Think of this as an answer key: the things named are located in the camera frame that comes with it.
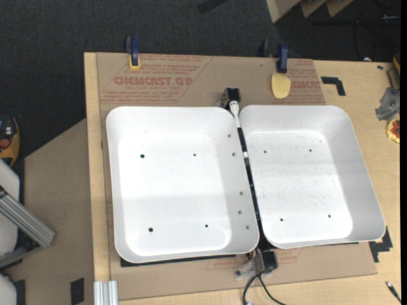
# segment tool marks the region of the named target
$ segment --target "black cable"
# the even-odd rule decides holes
[[[247,282],[246,286],[244,287],[244,290],[243,290],[243,298],[242,298],[242,300],[243,300],[243,305],[246,305],[246,304],[247,304],[247,301],[246,301],[246,293],[247,293],[247,290],[249,289],[249,287],[251,286],[251,284],[253,283],[253,281],[254,281],[256,278],[258,278],[258,279],[260,280],[260,283],[262,284],[262,286],[263,286],[264,290],[266,291],[267,295],[269,296],[269,298],[271,298],[271,299],[272,299],[274,302],[276,302],[277,304],[285,305],[284,303],[279,302],[278,300],[276,300],[276,298],[274,298],[274,297],[269,293],[269,291],[267,290],[267,287],[266,287],[265,283],[264,283],[263,280],[261,279],[261,273],[258,274],[258,275],[256,275],[256,276],[253,276],[253,277]]]

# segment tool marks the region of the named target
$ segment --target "blue clamp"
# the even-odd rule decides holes
[[[288,45],[281,42],[277,45],[277,72],[286,73],[287,72],[287,58],[288,58]]]
[[[128,64],[130,69],[137,70],[140,68],[139,40],[135,36],[127,36],[126,52],[128,53]]]

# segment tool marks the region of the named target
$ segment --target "black pen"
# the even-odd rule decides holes
[[[396,289],[393,287],[393,285],[391,283],[389,283],[388,281],[386,282],[388,288],[390,289],[390,291],[392,292],[392,294],[399,300],[399,302],[401,303],[401,298],[399,297],[399,294],[396,292]]]

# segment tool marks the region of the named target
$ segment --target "wooden table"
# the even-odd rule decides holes
[[[401,295],[400,246],[400,148],[385,134],[385,123],[376,118],[375,109],[388,87],[386,70],[391,64],[370,62],[315,61],[319,76],[338,77],[346,97],[337,94],[333,85],[322,85],[327,105],[346,111],[366,162],[386,225],[392,238],[390,252],[379,255],[378,274],[270,287],[270,292],[286,304],[397,304],[385,282],[390,281]],[[90,161],[90,194],[92,204],[93,261],[95,281],[111,279],[107,245],[106,203],[99,114],[97,54],[85,54],[86,107]],[[120,304],[241,304],[241,289],[122,301]],[[256,305],[271,304],[264,290],[253,287],[248,299]]]

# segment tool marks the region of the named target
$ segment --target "black floor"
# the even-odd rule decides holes
[[[273,24],[266,0],[0,0],[0,112],[16,117],[27,156],[85,118],[83,52],[122,51],[255,57],[264,39],[290,56],[390,62],[400,27],[312,25],[312,20],[401,14],[401,0],[356,0],[334,18],[325,6],[306,19],[299,6]]]

